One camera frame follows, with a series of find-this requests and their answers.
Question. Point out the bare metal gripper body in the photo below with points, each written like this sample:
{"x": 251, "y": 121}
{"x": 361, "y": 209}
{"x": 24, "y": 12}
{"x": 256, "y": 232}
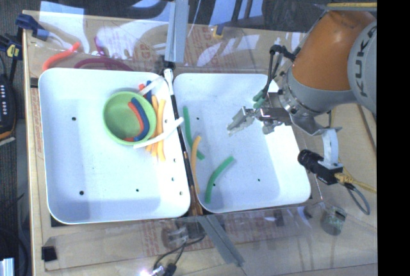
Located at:
{"x": 275, "y": 111}

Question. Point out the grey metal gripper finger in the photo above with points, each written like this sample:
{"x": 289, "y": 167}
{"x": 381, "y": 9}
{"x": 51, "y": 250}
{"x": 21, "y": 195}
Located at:
{"x": 238, "y": 125}
{"x": 245, "y": 112}

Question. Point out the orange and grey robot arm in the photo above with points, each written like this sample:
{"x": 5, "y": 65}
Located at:
{"x": 323, "y": 50}

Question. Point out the white plastic tray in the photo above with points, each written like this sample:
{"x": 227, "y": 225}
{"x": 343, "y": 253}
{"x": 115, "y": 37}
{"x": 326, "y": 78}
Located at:
{"x": 96, "y": 159}
{"x": 256, "y": 159}

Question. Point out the green foam strip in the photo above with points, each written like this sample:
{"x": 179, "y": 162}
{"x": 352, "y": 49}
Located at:
{"x": 215, "y": 177}
{"x": 188, "y": 127}

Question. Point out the orange foam strip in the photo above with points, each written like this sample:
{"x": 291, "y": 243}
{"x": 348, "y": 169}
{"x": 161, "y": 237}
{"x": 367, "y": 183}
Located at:
{"x": 194, "y": 153}
{"x": 153, "y": 149}
{"x": 161, "y": 108}
{"x": 155, "y": 105}

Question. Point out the long white foam strip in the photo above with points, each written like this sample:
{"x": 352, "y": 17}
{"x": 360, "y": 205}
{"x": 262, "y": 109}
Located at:
{"x": 160, "y": 136}

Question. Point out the long blue foam strip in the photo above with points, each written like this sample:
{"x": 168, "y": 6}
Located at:
{"x": 144, "y": 114}

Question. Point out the short white foam strip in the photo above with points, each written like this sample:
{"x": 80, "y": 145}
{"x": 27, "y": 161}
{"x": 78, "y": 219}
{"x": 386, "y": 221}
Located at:
{"x": 153, "y": 84}

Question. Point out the short blue foam strip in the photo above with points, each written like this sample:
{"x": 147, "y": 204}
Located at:
{"x": 149, "y": 89}

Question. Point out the long red foam strip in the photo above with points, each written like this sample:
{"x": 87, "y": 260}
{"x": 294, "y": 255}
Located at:
{"x": 137, "y": 114}

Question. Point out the short red foam strip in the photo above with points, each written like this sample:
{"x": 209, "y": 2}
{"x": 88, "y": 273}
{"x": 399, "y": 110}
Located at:
{"x": 142, "y": 86}

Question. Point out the green bowl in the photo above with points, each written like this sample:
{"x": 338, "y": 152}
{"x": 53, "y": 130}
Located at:
{"x": 120, "y": 118}

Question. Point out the small grey green cylinder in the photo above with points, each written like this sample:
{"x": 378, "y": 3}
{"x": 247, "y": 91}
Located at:
{"x": 333, "y": 220}

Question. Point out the long purple foam strip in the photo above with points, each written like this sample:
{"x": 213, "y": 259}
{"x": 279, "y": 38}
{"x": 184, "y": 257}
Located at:
{"x": 102, "y": 61}

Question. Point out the bright orange-red foam strip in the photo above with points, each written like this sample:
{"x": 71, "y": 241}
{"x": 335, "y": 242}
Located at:
{"x": 59, "y": 57}

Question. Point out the brown cardboard board red print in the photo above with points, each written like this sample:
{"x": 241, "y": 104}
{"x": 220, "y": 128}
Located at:
{"x": 35, "y": 140}

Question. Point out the black cylinder on white bracket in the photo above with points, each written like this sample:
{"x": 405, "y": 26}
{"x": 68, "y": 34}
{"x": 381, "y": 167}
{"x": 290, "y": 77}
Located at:
{"x": 320, "y": 166}

